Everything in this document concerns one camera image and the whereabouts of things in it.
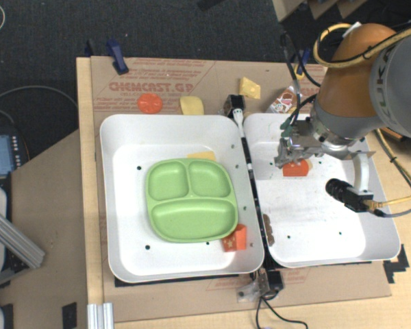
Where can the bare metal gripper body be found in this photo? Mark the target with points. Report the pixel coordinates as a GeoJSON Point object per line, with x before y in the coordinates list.
{"type": "Point", "coordinates": [308, 142]}

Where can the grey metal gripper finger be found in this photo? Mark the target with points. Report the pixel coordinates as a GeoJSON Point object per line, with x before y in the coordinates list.
{"type": "Point", "coordinates": [281, 158]}
{"type": "Point", "coordinates": [298, 162]}

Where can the orange wedge block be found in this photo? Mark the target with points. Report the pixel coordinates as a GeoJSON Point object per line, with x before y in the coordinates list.
{"type": "Point", "coordinates": [294, 171]}

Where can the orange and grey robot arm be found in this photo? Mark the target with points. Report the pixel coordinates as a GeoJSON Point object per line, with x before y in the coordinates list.
{"type": "Point", "coordinates": [349, 91]}

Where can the thin black and white rod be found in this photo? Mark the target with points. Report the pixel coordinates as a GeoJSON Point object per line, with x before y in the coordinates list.
{"type": "Point", "coordinates": [249, 163]}

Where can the printed snack packet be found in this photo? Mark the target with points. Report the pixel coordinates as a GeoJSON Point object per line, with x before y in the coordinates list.
{"type": "Point", "coordinates": [283, 101]}

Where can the white plastic tray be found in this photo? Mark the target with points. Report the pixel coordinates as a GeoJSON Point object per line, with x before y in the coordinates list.
{"type": "Point", "coordinates": [130, 197]}
{"type": "Point", "coordinates": [311, 218]}

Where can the yellow cheese wedge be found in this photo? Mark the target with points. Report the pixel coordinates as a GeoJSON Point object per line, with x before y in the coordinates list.
{"type": "Point", "coordinates": [249, 87]}

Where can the yellow cheese slice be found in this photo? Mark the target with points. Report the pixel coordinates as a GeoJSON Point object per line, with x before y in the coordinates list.
{"type": "Point", "coordinates": [202, 155]}

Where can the orange carton with stars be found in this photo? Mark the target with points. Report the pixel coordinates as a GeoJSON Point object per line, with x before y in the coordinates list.
{"type": "Point", "coordinates": [235, 240]}

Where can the green divided plate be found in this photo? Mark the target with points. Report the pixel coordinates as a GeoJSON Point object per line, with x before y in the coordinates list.
{"type": "Point", "coordinates": [192, 201]}

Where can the pale yellow flat piece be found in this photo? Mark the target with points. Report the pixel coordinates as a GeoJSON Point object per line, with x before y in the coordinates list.
{"type": "Point", "coordinates": [192, 106]}

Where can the brown cardboard board red print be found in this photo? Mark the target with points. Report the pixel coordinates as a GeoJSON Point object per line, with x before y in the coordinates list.
{"type": "Point", "coordinates": [198, 77]}

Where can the orange round slice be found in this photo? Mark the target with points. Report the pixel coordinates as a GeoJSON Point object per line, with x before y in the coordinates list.
{"type": "Point", "coordinates": [150, 103]}

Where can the black cylinder on white bracket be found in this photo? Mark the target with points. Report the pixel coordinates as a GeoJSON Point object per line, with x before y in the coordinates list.
{"type": "Point", "coordinates": [346, 192]}

